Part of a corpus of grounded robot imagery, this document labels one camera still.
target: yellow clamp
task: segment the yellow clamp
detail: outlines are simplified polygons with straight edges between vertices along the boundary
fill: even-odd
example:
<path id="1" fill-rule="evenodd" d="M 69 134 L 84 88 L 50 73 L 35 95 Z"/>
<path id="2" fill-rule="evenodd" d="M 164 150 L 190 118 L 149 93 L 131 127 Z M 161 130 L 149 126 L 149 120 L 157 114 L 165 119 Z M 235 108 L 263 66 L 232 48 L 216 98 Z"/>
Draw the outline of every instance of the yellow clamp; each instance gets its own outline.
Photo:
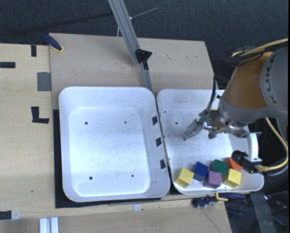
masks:
<path id="1" fill-rule="evenodd" d="M 215 193 L 215 198 L 216 198 L 216 200 L 219 200 L 219 201 L 228 201 L 228 199 L 226 199 L 226 198 L 219 197 L 219 193 L 218 192 Z"/>
<path id="2" fill-rule="evenodd" d="M 57 50 L 53 46 L 50 46 L 50 47 L 51 47 L 52 50 L 54 50 L 55 52 L 60 53 L 60 54 L 63 53 L 63 51 L 64 51 L 64 47 L 62 47 L 62 46 L 60 46 L 61 47 L 61 50 Z"/>

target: metal rod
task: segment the metal rod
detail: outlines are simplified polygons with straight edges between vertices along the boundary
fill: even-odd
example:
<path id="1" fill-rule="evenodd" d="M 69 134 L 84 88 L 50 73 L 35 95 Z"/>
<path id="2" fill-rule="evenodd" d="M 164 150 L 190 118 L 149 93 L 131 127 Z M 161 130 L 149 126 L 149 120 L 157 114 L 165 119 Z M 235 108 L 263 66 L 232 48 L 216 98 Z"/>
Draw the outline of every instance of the metal rod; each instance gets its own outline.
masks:
<path id="1" fill-rule="evenodd" d="M 108 0 L 108 3 L 110 4 L 120 29 L 120 33 L 122 34 L 122 37 L 126 43 L 132 62 L 134 65 L 136 65 L 139 62 L 136 58 L 135 52 L 137 49 L 140 49 L 140 44 L 137 40 L 125 3 L 123 0 Z M 149 71 L 144 69 L 144 65 L 142 63 L 140 63 L 140 68 L 143 86 L 152 91 Z"/>

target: cable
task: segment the cable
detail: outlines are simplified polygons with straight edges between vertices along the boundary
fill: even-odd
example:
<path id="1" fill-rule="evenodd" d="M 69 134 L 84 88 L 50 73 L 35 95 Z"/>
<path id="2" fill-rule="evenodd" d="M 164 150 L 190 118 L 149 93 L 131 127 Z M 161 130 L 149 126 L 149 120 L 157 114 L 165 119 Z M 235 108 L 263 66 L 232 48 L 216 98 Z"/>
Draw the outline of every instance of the cable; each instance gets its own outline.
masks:
<path id="1" fill-rule="evenodd" d="M 267 49 L 267 48 L 270 48 L 272 46 L 288 42 L 288 40 L 289 40 L 288 38 L 285 38 L 285 39 L 282 39 L 282 40 L 277 40 L 277 41 L 273 41 L 273 42 L 267 43 L 265 45 L 262 45 L 260 47 L 255 48 L 253 50 L 250 50 L 250 51 L 247 51 L 245 53 L 242 53 L 241 56 L 247 56 L 247 55 L 249 55 L 251 53 L 255 53 L 255 52 L 259 51 L 259 50 Z"/>
<path id="2" fill-rule="evenodd" d="M 275 51 L 279 48 L 283 48 L 286 46 L 288 46 L 288 38 L 270 42 L 257 48 L 254 48 L 251 46 L 243 46 L 242 48 L 238 48 L 238 49 L 230 51 L 226 57 L 226 60 L 233 67 L 239 67 L 246 64 L 247 62 L 251 62 L 251 61 L 255 61 L 259 59 L 266 52 Z M 258 56 L 258 55 L 259 57 L 253 60 L 249 60 L 250 58 Z"/>
<path id="3" fill-rule="evenodd" d="M 271 130 L 273 131 L 273 133 L 277 136 L 277 138 L 279 138 L 280 142 L 283 144 L 285 151 L 286 151 L 286 158 L 285 160 L 276 166 L 263 166 L 263 165 L 255 165 L 254 167 L 258 170 L 258 172 L 262 173 L 262 172 L 267 172 L 270 170 L 276 170 L 279 169 L 283 166 L 285 166 L 288 161 L 289 161 L 289 147 L 287 145 L 287 143 L 284 141 L 283 137 L 281 137 L 281 135 L 276 131 L 276 129 L 274 128 L 274 126 L 272 125 L 272 123 L 270 122 L 270 120 L 266 117 L 266 122 L 268 123 L 269 127 L 271 128 Z"/>
<path id="4" fill-rule="evenodd" d="M 212 94 L 211 94 L 211 98 L 209 100 L 208 106 L 205 109 L 206 115 L 209 113 L 209 111 L 211 110 L 214 98 L 215 98 L 215 94 L 216 94 L 216 76 L 213 76 L 213 87 L 212 87 Z"/>
<path id="5" fill-rule="evenodd" d="M 284 139 L 285 143 L 288 144 L 287 139 L 285 138 L 285 136 L 284 136 L 284 134 L 283 134 L 283 132 L 282 132 L 282 129 L 281 129 L 281 127 L 280 127 L 280 123 L 279 123 L 279 120 L 278 120 L 278 119 L 276 120 L 276 124 L 277 124 L 277 126 L 278 126 L 278 131 L 279 131 L 280 135 L 281 135 L 282 138 Z M 284 173 L 288 168 L 289 168 L 289 164 L 287 163 L 287 164 L 284 166 L 284 168 L 282 168 L 281 170 L 278 170 L 277 172 L 274 172 L 274 173 L 267 173 L 267 176 L 269 176 L 269 177 L 273 177 L 273 176 L 280 175 L 280 174 Z"/>

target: yellow cable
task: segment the yellow cable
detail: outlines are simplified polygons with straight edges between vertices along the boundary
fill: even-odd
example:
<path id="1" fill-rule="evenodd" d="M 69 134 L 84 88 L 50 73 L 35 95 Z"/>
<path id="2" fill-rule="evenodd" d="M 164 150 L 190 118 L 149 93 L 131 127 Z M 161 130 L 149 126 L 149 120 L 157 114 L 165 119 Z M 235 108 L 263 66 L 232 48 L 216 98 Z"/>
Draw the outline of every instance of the yellow cable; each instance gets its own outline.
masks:
<path id="1" fill-rule="evenodd" d="M 266 117 L 265 118 L 269 127 L 272 129 L 272 131 L 274 132 L 274 134 L 279 138 L 280 142 L 283 144 L 285 151 L 286 151 L 286 158 L 285 161 L 283 161 L 281 164 L 276 165 L 276 166 L 263 166 L 263 165 L 255 165 L 255 168 L 261 173 L 261 172 L 267 172 L 270 170 L 275 170 L 278 169 L 280 167 L 283 167 L 284 165 L 287 164 L 287 162 L 289 161 L 289 147 L 287 146 L 286 142 L 284 141 L 284 139 L 280 136 L 280 134 L 276 131 L 276 129 L 274 128 L 274 126 L 272 125 L 272 123 L 270 122 L 270 120 Z"/>
<path id="2" fill-rule="evenodd" d="M 268 48 L 268 47 L 271 47 L 271 46 L 274 46 L 274 45 L 277 45 L 277 44 L 281 44 L 281 43 L 287 42 L 288 40 L 289 40 L 288 38 L 285 38 L 285 39 L 273 41 L 273 42 L 267 43 L 265 45 L 262 45 L 260 47 L 254 48 L 252 50 L 245 51 L 243 54 L 240 54 L 240 56 L 246 56 L 246 55 L 249 55 L 251 53 L 257 52 L 259 50 L 262 50 L 262 49 L 265 49 L 265 48 Z"/>

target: wooden block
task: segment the wooden block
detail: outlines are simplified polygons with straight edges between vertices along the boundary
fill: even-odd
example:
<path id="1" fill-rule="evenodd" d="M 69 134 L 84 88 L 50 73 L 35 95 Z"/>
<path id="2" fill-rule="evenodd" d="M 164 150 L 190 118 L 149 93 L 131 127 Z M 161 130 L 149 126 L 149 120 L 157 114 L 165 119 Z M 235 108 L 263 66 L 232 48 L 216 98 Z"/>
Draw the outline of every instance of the wooden block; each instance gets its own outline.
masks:
<path id="1" fill-rule="evenodd" d="M 236 171 L 243 169 L 243 167 L 238 165 L 231 157 L 226 160 L 226 163 L 227 163 L 227 169 L 232 168 L 233 170 L 236 170 Z"/>
<path id="2" fill-rule="evenodd" d="M 217 188 L 222 184 L 222 174 L 220 172 L 208 171 L 207 177 L 203 181 L 203 186 Z"/>
<path id="3" fill-rule="evenodd" d="M 204 165 L 201 162 L 196 162 L 196 164 L 193 167 L 193 172 L 194 172 L 193 178 L 200 182 L 203 181 L 207 176 L 208 170 L 209 170 L 209 167 L 207 165 Z"/>
<path id="4" fill-rule="evenodd" d="M 193 175 L 194 175 L 193 172 L 182 167 L 181 170 L 177 172 L 174 183 L 185 188 L 192 182 Z"/>
<path id="5" fill-rule="evenodd" d="M 222 175 L 225 175 L 227 173 L 227 163 L 217 160 L 215 159 L 211 165 L 210 165 L 210 170 L 215 171 L 215 172 L 219 172 Z"/>
<path id="6" fill-rule="evenodd" d="M 235 188 L 240 184 L 242 174 L 236 170 L 229 169 L 227 175 L 223 177 L 223 184 Z"/>

